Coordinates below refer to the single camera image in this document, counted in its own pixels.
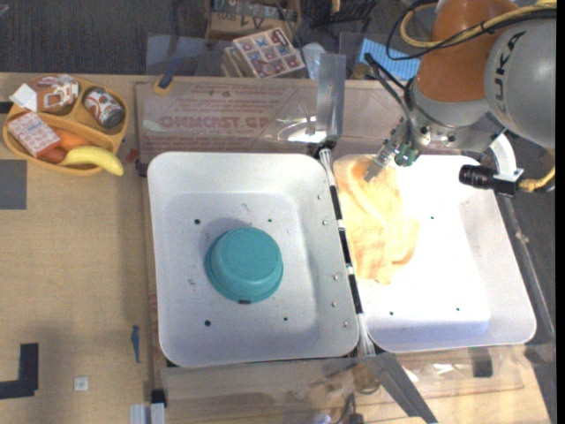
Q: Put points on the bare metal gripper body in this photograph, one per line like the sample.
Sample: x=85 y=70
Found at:
x=430 y=137

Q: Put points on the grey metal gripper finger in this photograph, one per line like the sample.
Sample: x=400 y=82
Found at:
x=374 y=170

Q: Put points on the yellow cloth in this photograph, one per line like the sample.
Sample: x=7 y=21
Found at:
x=375 y=228

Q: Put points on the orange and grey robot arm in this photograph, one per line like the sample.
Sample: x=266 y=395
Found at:
x=459 y=69

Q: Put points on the white plastic tray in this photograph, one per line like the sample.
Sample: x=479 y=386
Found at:
x=450 y=281
x=273 y=338

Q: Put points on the wooden noughts and crosses box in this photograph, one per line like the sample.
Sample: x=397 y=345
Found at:
x=269 y=53

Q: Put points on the teal bowl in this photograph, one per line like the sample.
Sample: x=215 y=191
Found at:
x=244 y=264

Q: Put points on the brown cardboard board red print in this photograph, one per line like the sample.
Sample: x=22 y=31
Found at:
x=207 y=124

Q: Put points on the red and white can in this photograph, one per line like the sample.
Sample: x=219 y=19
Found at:
x=104 y=107

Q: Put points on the yellow banana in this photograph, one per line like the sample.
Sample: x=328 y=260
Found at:
x=95 y=156

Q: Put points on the orange divided plate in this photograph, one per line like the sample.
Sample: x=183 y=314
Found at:
x=95 y=136

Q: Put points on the orange carrot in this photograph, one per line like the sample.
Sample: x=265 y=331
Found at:
x=73 y=139

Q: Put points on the white and red carton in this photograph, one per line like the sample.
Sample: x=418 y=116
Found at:
x=55 y=94

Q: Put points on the red and white packet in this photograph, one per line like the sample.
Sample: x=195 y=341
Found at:
x=33 y=133

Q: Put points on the black cylinder on white bracket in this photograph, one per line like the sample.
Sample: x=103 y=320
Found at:
x=479 y=177

